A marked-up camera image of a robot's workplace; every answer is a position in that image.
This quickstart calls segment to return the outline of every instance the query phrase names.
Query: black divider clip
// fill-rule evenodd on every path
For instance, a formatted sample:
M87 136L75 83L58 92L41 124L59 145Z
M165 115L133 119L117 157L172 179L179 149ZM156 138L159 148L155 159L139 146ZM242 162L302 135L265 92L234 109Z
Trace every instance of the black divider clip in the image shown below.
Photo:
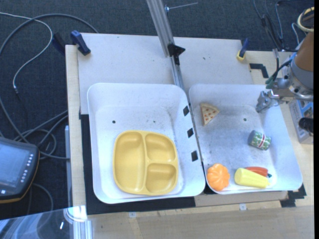
M263 64L253 64L253 63L251 63L251 64L249 64L249 66L250 66L251 69L259 69L259 70L261 70L261 73L263 74L263 77L265 79L269 78L268 73L267 73L267 69L266 69L266 67Z
M173 43L170 43L168 46L168 52L170 56L174 57L175 65L179 66L179 55L185 51L184 48L176 46Z
M193 128L187 131L188 138L190 138L194 134Z
M184 116L186 116L189 113L188 106L185 106L185 108L183 109L183 113L184 113Z
M195 151L193 151L192 153L191 153L191 161L196 161L198 159L198 156L197 156L197 151L195 150Z

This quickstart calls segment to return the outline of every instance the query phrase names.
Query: metal pole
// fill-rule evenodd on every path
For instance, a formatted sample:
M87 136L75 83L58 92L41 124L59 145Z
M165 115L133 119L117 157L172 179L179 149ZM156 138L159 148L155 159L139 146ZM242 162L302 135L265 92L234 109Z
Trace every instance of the metal pole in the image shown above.
M168 18L162 0L146 0L151 16L159 36L161 46L166 57L169 56L168 44L174 44L173 34L170 29Z

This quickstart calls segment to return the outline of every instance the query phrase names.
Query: yellow cable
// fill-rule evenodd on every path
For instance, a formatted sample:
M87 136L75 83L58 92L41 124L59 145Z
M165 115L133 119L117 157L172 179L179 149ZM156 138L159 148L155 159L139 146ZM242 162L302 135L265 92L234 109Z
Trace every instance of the yellow cable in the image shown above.
M311 12L311 11L314 11L315 10L315 7L311 7L311 8L308 8L305 10L305 12L301 13L298 17L298 20L297 20L297 25L298 27L304 31L304 32L314 32L314 28L306 28L304 27L302 24L301 24L301 18L302 16L306 15L307 13Z

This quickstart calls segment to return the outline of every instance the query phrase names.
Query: blue clamp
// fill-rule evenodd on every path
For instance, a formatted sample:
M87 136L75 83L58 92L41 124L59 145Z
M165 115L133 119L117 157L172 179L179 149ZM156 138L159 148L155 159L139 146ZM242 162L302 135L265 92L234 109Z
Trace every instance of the blue clamp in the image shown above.
M74 30L74 31L71 32L71 39L72 39L74 44L78 44L79 45L78 50L84 56L86 56L87 54L89 54L91 52L91 50L86 46L82 35L77 30Z
M246 38L244 41L243 47L241 48L241 50L238 51L236 56L239 61L243 61L245 59L245 53L246 53L248 44L249 44L249 41L248 41L248 38Z

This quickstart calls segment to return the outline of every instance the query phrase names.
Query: white tray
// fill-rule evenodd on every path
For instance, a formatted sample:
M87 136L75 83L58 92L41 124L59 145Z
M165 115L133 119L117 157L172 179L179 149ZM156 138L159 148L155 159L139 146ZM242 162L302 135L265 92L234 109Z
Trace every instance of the white tray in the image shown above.
M88 90L88 109L92 148L93 189L108 204L188 197L200 194L205 177L190 113L184 115L188 101L175 85L96 83ZM116 137L126 130L147 130L168 136L176 145L179 160L177 186L161 196L129 194L121 191L113 178L113 147Z
M302 184L302 175L287 132L280 107L265 113L255 110L257 99L265 86L197 84L190 88L189 98L193 109L205 173L214 163L221 163L230 173L230 183L219 194L259 191L296 190ZM207 125L202 125L200 103L210 103L220 113ZM268 150L248 145L252 130L272 138ZM234 173L237 168L261 166L272 175L266 189L237 185Z

